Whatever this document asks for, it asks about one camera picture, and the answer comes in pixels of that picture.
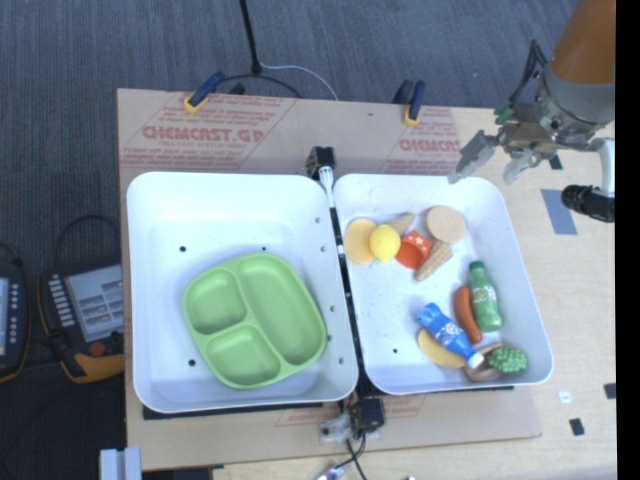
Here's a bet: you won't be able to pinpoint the green divided plate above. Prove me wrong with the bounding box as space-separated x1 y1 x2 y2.
181 251 329 391

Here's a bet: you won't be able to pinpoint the blue bottle white cap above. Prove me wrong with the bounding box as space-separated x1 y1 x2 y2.
416 302 486 370

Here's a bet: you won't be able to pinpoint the green grapes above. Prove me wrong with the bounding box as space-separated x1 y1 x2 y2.
486 345 529 375

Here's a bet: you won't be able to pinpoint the black cylinder on white bracket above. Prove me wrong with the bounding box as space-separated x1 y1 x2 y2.
560 137 617 225

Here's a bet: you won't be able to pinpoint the yellow lemon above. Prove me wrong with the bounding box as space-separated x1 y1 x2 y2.
369 223 403 263

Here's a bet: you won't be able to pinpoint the green bottle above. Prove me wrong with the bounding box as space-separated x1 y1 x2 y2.
467 260 504 333

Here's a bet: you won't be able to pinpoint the tan round biscuit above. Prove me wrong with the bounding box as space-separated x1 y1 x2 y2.
425 205 468 245

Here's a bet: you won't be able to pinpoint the yellow round flat biscuit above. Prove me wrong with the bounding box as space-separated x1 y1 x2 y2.
343 217 379 266

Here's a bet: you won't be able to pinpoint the black block with thin wires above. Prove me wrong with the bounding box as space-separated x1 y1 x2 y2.
348 396 387 435
305 145 338 177

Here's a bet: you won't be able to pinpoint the brown cardboard board red print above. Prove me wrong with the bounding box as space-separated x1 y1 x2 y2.
116 87 544 472

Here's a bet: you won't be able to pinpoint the tan ribbed cone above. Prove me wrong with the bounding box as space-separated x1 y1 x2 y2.
413 239 454 283

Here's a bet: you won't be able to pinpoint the thin black and white rod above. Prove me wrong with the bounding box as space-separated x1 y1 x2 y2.
318 165 367 400

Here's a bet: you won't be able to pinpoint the yellow banana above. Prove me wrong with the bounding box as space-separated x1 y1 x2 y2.
416 328 468 371

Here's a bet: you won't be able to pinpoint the tan ice cream cone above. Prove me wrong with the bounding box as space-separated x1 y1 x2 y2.
384 211 417 237

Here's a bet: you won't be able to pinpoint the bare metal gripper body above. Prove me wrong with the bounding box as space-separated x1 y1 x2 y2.
497 100 602 160

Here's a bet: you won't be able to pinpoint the white plastic tray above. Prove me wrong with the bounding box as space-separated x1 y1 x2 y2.
332 172 555 397
125 170 361 415

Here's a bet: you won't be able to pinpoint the orange pizza slice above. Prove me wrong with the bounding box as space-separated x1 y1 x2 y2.
394 229 434 271

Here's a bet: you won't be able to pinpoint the red-brown sausage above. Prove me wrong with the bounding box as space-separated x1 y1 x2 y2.
453 285 484 346

